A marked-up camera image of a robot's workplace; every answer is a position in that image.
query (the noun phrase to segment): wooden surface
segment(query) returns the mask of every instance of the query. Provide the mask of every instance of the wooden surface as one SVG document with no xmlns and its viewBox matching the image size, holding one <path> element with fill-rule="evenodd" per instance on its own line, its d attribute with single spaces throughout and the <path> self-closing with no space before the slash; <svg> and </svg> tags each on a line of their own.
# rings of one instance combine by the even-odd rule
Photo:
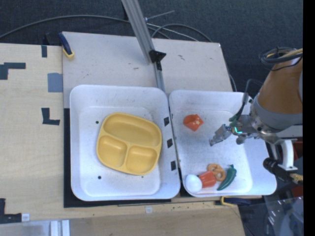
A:
<svg viewBox="0 0 315 236">
<path fill-rule="evenodd" d="M 148 230 L 155 226 L 156 220 L 171 228 L 171 221 L 175 223 L 177 214 L 180 216 L 178 221 L 183 225 L 186 225 L 184 219 L 199 218 L 198 223 L 210 226 L 208 219 L 202 219 L 207 217 L 206 213 L 216 218 L 216 225 L 211 225 L 218 228 L 217 232 L 220 228 L 217 225 L 224 228 L 224 221 L 229 218 L 229 223 L 235 224 L 236 231 L 240 233 L 238 235 L 243 235 L 237 209 L 215 206 L 213 200 L 218 198 L 175 197 L 170 204 L 151 205 L 153 214 L 145 214 L 148 205 L 64 208 L 63 94 L 48 92 L 47 82 L 48 73 L 63 73 L 62 49 L 48 46 L 47 50 L 48 57 L 42 58 L 41 46 L 0 44 L 0 64 L 26 63 L 25 70 L 10 69 L 8 80 L 0 80 L 0 198 L 6 199 L 5 213 L 28 213 L 32 221 L 102 216 L 107 216 L 109 221 L 114 221 L 113 218 L 119 221 L 133 214 L 130 216 L 134 219 L 133 223 L 142 220 L 141 216 L 154 218 L 149 220 Z M 41 108 L 50 108 L 50 119 L 60 119 L 60 124 L 42 124 Z M 164 213 L 170 221 L 164 219 Z M 83 224 L 79 223 L 78 228 L 86 222 L 86 219 L 82 220 Z M 124 232 L 119 226 L 117 230 L 118 235 Z"/>
</svg>

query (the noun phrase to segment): black bracket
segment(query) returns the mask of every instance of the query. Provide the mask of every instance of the black bracket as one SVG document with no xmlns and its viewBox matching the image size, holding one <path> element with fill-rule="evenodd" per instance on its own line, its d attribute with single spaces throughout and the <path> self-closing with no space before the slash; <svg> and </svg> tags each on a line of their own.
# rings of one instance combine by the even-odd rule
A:
<svg viewBox="0 0 315 236">
<path fill-rule="evenodd" d="M 158 52 L 156 50 L 149 51 L 149 56 L 152 63 L 157 64 L 157 69 L 162 71 L 161 60 L 166 56 L 166 53 Z"/>
<path fill-rule="evenodd" d="M 5 214 L 4 213 L 5 199 L 0 199 L 0 224 L 22 222 L 22 214 Z"/>
</svg>

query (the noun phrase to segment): white tray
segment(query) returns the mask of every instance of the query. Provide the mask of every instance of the white tray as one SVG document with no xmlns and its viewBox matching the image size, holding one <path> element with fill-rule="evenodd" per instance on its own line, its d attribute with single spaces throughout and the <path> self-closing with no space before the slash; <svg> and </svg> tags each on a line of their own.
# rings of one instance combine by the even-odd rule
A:
<svg viewBox="0 0 315 236">
<path fill-rule="evenodd" d="M 251 138 L 237 145 L 236 136 L 231 135 L 221 143 L 209 145 L 209 138 L 215 131 L 222 124 L 229 125 L 228 119 L 238 112 L 242 97 L 240 92 L 196 90 L 176 90 L 170 94 L 169 105 L 184 186 L 188 174 L 199 175 L 210 163 L 226 169 L 233 164 L 237 170 L 237 177 L 226 189 L 217 191 L 220 184 L 217 182 L 198 193 L 188 191 L 192 196 L 270 195 L 276 190 L 275 176 L 263 167 L 268 151 L 262 139 Z M 249 113 L 249 110 L 250 104 L 247 104 L 243 113 Z M 191 114 L 198 114 L 204 121 L 195 132 L 183 124 L 185 116 Z"/>
<path fill-rule="evenodd" d="M 105 117 L 123 112 L 159 126 L 162 149 L 157 166 L 135 176 L 104 166 L 96 141 Z M 180 189 L 166 94 L 158 88 L 80 85 L 70 93 L 71 188 L 84 201 L 170 199 Z"/>
</svg>

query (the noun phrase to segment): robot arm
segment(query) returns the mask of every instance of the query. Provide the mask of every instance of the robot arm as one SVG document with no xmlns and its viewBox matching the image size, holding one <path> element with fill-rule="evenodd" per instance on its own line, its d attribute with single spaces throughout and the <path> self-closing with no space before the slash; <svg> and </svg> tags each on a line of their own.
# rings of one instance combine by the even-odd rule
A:
<svg viewBox="0 0 315 236">
<path fill-rule="evenodd" d="M 303 49 L 271 50 L 261 60 L 273 67 L 251 102 L 250 113 L 242 115 L 248 102 L 245 92 L 242 107 L 229 119 L 231 123 L 223 124 L 209 143 L 213 146 L 231 134 L 237 136 L 237 144 L 248 138 L 263 139 L 270 145 L 275 158 L 267 158 L 264 167 L 284 181 L 303 182 L 303 178 L 293 175 L 297 168 L 293 166 L 292 146 L 292 141 L 303 137 Z M 277 146 L 283 151 L 282 162 L 277 157 Z"/>
</svg>

